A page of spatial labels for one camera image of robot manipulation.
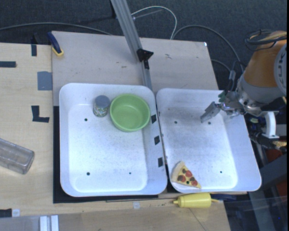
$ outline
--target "toy pizza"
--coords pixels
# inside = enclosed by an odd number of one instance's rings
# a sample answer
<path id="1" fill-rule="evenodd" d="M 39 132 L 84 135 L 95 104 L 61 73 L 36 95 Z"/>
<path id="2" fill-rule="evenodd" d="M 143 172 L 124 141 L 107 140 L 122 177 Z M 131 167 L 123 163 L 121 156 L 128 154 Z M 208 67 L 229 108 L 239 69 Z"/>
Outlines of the toy pizza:
<path id="1" fill-rule="evenodd" d="M 171 181 L 184 186 L 201 188 L 193 173 L 186 167 L 183 161 L 179 162 L 173 169 Z"/>

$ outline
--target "plastic bowl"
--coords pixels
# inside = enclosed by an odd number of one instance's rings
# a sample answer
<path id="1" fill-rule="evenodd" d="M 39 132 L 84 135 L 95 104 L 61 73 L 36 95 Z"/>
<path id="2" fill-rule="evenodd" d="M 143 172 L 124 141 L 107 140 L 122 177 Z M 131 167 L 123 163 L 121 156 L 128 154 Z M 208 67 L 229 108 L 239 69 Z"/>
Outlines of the plastic bowl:
<path id="1" fill-rule="evenodd" d="M 110 105 L 114 125 L 124 132 L 144 128 L 150 120 L 150 108 L 144 99 L 134 94 L 121 94 Z"/>

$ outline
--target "white cable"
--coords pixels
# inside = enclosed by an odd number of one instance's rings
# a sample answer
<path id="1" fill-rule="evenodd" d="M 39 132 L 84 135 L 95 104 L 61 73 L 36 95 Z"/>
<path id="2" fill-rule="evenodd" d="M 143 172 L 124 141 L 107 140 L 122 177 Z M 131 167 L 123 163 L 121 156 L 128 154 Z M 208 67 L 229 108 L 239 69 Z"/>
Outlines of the white cable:
<path id="1" fill-rule="evenodd" d="M 150 6 L 150 7 L 146 7 L 146 8 L 140 9 L 140 10 L 138 10 L 136 12 L 133 12 L 133 13 L 131 13 L 131 15 L 133 16 L 133 15 L 135 15 L 135 14 L 141 12 L 141 11 L 144 11 L 144 10 L 147 10 L 147 9 L 151 9 L 151 8 L 162 8 L 162 9 L 165 9 L 165 10 L 169 11 L 173 15 L 175 24 L 174 24 L 174 29 L 173 29 L 171 37 L 170 37 L 170 39 L 172 39 L 173 34 L 174 34 L 175 30 L 177 29 L 177 17 L 175 16 L 175 14 L 170 9 L 168 9 L 166 7 L 163 7 L 163 6 Z"/>

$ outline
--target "metal tray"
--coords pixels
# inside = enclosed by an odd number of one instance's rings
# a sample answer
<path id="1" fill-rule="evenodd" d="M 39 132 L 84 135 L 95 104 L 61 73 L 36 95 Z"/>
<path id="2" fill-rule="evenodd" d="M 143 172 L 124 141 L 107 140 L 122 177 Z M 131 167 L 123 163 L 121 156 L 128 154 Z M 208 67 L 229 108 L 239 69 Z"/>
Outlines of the metal tray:
<path id="1" fill-rule="evenodd" d="M 161 89 L 157 93 L 160 129 L 168 169 L 184 161 L 201 189 L 175 182 L 181 193 L 255 191 L 261 176 L 243 116 L 225 112 L 204 123 L 200 116 L 220 90 Z"/>
<path id="2" fill-rule="evenodd" d="M 93 114 L 95 97 L 123 93 L 142 97 L 151 120 L 142 130 L 123 132 L 110 114 Z M 74 197 L 155 195 L 165 190 L 167 174 L 156 101 L 145 86 L 70 83 L 59 94 L 60 182 Z"/>

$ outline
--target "yellow rolling pin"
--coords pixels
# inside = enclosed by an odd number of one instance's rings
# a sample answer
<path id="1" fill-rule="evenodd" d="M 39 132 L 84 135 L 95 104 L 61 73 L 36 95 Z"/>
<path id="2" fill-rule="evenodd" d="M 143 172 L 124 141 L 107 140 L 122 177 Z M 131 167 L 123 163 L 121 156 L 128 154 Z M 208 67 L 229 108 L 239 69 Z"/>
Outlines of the yellow rolling pin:
<path id="1" fill-rule="evenodd" d="M 209 192 L 192 193 L 179 196 L 173 203 L 181 208 L 209 208 L 212 202 L 219 202 L 211 199 Z"/>

